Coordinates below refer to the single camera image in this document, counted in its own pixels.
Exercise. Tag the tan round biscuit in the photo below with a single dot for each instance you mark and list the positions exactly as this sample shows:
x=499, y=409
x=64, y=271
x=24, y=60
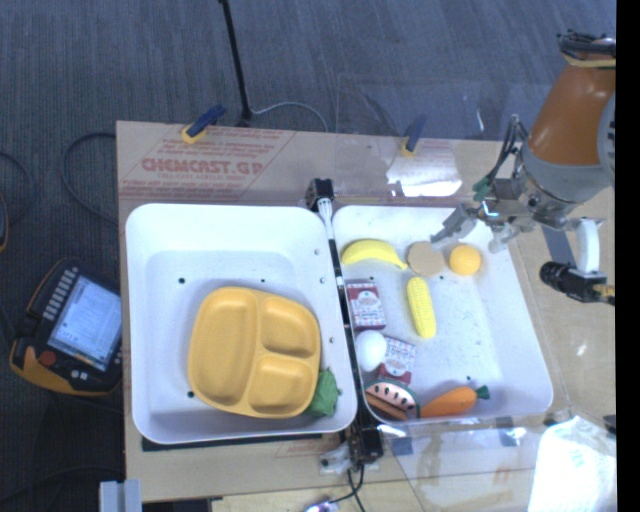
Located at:
x=425, y=259

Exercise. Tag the yellow divided plate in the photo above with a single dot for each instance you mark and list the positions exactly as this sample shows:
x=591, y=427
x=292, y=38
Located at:
x=235, y=345

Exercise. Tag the white plastic tray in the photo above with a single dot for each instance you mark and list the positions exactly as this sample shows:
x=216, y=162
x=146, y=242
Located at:
x=170, y=250
x=475, y=340

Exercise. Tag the yellow banana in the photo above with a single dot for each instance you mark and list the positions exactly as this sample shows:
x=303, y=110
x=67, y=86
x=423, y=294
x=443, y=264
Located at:
x=370, y=250

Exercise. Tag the black stand pole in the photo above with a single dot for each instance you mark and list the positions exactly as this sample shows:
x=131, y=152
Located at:
x=237, y=60

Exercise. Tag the red and white carton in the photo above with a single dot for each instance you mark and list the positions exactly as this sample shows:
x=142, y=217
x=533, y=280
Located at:
x=398, y=360
x=366, y=305

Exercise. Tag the thin black and white rod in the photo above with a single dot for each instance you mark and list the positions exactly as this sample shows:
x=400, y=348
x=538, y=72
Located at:
x=334, y=250

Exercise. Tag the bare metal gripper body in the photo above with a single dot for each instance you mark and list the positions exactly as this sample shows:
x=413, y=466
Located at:
x=520, y=205

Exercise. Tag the watermelon slice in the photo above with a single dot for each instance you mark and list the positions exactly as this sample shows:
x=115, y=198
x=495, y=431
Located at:
x=395, y=392

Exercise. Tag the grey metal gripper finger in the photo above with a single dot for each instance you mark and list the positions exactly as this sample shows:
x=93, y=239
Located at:
x=457, y=222
x=504, y=236

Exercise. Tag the green toy lettuce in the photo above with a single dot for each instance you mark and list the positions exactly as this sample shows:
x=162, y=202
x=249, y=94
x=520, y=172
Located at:
x=325, y=395

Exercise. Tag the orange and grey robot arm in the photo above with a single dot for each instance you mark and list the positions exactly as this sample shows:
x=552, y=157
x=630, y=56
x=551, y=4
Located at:
x=570, y=115

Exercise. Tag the white egg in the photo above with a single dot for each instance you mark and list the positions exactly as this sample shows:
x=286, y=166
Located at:
x=371, y=350

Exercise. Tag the orange carrot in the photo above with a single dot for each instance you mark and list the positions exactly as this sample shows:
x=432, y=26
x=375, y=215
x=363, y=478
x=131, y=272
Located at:
x=450, y=402

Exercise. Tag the yellow-orange round fruit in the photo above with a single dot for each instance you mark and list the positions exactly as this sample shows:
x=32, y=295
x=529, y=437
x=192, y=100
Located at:
x=465, y=260

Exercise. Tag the brown cardboard board red print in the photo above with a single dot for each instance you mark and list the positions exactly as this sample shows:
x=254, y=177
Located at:
x=210, y=160

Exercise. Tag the black cylinder on white bracket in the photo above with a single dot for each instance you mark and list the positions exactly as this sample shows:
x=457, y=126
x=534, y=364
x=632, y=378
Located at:
x=570, y=277

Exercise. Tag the yellow corn cob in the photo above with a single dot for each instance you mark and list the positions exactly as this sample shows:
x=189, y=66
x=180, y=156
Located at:
x=421, y=307

